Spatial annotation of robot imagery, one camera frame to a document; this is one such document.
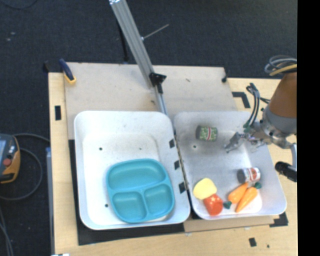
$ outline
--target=yellow toy vegetable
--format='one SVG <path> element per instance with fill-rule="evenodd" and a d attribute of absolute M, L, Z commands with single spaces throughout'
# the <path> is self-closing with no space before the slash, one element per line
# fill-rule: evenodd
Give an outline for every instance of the yellow toy vegetable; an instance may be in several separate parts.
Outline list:
<path fill-rule="evenodd" d="M 200 200 L 208 198 L 215 193 L 217 193 L 217 187 L 209 178 L 200 180 L 193 189 L 193 195 Z"/>

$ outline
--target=metal rod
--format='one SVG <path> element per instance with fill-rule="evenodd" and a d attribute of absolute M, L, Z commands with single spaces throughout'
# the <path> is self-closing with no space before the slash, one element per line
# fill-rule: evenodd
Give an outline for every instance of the metal rod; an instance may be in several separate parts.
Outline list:
<path fill-rule="evenodd" d="M 143 44 L 143 40 L 139 34 L 126 0 L 109 0 L 109 3 L 130 47 L 132 55 L 140 68 L 147 87 L 149 89 L 154 88 L 159 110 L 168 115 L 163 95 L 158 92 L 156 87 L 153 87 L 149 78 L 149 75 L 154 73 L 154 68 L 152 67 L 147 50 Z"/>
<path fill-rule="evenodd" d="M 159 29 L 153 31 L 152 33 L 147 34 L 146 36 L 143 36 L 143 37 L 142 37 L 142 40 L 144 41 L 146 38 L 153 36 L 155 33 L 158 33 L 158 32 L 160 32 L 161 30 L 164 30 L 164 29 L 165 29 L 166 27 L 168 27 L 168 26 L 169 26 L 169 24 L 164 25 L 164 26 L 160 27 Z"/>

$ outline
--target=green can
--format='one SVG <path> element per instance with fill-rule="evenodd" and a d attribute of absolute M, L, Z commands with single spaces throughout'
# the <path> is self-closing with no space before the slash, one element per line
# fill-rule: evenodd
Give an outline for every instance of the green can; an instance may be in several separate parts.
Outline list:
<path fill-rule="evenodd" d="M 218 136 L 216 127 L 198 125 L 195 130 L 195 137 L 201 141 L 214 142 Z"/>

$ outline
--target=black handle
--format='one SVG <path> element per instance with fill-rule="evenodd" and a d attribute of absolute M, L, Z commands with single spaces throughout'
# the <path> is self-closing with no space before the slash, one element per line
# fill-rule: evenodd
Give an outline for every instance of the black handle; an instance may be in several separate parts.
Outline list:
<path fill-rule="evenodd" d="M 297 182 L 297 171 L 292 169 L 292 165 L 279 161 L 275 164 L 275 169 L 289 180 Z"/>

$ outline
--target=orange device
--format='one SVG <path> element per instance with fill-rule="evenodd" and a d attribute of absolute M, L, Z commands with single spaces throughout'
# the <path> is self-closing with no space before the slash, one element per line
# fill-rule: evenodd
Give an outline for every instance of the orange device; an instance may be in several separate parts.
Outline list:
<path fill-rule="evenodd" d="M 0 133 L 0 184 L 13 182 L 20 169 L 20 148 L 14 136 Z"/>

